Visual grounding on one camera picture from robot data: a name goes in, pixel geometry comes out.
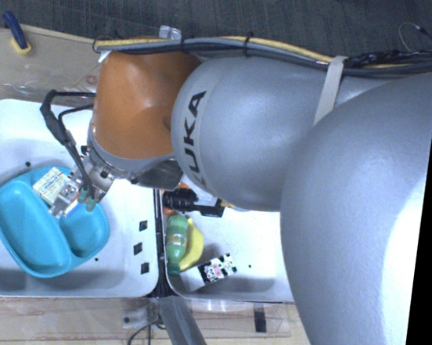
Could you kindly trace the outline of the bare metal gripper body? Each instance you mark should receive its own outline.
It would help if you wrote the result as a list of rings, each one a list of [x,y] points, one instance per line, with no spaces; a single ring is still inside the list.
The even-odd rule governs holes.
[[[110,169],[103,166],[100,159],[93,159],[96,155],[88,146],[81,146],[78,155],[80,163],[75,160],[69,179],[78,190],[85,189],[89,196],[104,197],[115,179]]]

